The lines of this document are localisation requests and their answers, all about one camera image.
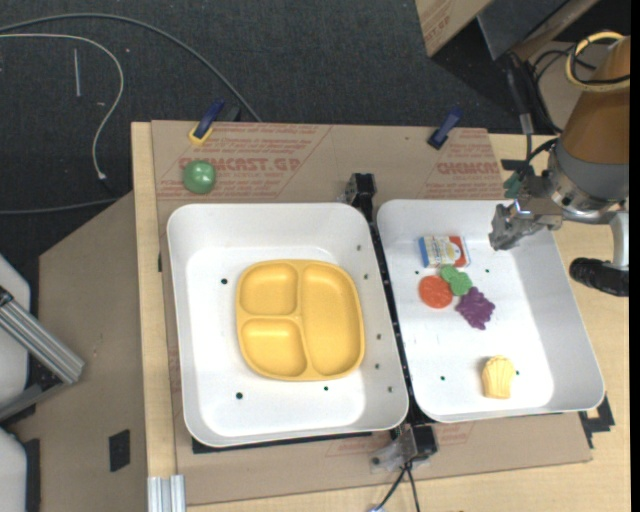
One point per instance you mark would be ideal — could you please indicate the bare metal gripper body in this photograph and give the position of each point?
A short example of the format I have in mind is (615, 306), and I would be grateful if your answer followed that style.
(541, 204)

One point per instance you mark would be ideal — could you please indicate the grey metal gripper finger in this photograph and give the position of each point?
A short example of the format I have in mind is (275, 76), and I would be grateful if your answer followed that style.
(501, 225)
(523, 231)

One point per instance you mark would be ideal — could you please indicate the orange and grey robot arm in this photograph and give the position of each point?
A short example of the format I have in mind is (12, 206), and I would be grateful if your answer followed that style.
(597, 120)

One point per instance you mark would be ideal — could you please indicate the small blue and white carton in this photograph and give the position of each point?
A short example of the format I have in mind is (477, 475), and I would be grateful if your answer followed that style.
(444, 251)

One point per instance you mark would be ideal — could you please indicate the green toy broccoli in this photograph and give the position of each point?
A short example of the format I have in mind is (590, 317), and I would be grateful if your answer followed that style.
(457, 281)

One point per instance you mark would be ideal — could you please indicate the purple toy grapes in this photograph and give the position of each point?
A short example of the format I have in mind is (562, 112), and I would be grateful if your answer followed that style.
(475, 307)

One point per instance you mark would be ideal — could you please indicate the white plastic tray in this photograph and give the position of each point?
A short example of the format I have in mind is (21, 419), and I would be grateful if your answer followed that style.
(210, 320)
(530, 320)

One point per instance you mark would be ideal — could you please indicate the orange toy fruit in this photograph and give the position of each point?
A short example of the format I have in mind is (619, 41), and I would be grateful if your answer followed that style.
(434, 292)

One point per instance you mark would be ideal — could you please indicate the yellow toy biscuit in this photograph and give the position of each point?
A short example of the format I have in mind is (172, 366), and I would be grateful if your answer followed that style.
(498, 377)

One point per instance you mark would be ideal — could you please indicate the yellow divided plate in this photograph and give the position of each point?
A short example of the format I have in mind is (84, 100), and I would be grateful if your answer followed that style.
(325, 320)

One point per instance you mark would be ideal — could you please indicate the brown cardboard board red print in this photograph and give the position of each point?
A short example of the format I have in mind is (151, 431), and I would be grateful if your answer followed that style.
(310, 155)

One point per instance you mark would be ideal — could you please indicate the green round toy fruit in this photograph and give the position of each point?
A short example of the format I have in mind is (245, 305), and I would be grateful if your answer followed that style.
(199, 177)

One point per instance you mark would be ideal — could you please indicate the black cylinder on white bracket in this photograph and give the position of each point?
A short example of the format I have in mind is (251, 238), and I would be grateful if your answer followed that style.
(602, 275)

